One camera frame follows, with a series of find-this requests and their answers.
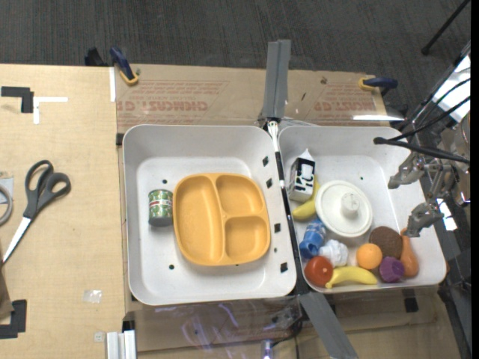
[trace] small carton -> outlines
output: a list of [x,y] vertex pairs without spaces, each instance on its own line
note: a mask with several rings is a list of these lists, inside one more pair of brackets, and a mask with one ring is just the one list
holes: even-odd
[[313,195],[314,187],[314,162],[313,157],[306,149],[291,167],[290,182],[287,193],[290,200],[306,202]]

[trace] yellow divided plate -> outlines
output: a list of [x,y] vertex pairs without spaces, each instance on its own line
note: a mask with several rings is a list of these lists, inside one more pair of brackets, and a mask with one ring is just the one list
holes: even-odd
[[203,266],[257,260],[271,240],[263,193],[240,174],[195,174],[179,181],[173,225],[183,255]]

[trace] toy banana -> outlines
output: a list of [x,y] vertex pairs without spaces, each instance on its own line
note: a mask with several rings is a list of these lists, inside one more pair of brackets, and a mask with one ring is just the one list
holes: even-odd
[[320,183],[317,181],[316,176],[313,178],[313,194],[310,196],[309,200],[304,202],[302,205],[296,207],[291,215],[296,221],[307,221],[309,218],[312,218],[316,215],[316,194],[320,189]]
[[342,266],[333,269],[331,280],[326,284],[327,289],[331,289],[335,284],[352,280],[362,284],[376,284],[377,278],[374,274],[358,266]]

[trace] soup can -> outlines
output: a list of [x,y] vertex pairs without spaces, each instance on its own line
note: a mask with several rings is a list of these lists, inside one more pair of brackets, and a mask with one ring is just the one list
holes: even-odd
[[173,224],[173,193],[169,190],[156,189],[148,194],[148,223],[154,227]]

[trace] tomato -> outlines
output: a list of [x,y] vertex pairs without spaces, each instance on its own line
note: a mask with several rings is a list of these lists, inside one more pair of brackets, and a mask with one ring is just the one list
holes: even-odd
[[324,287],[332,277],[333,266],[327,258],[312,257],[305,267],[305,276],[313,285]]

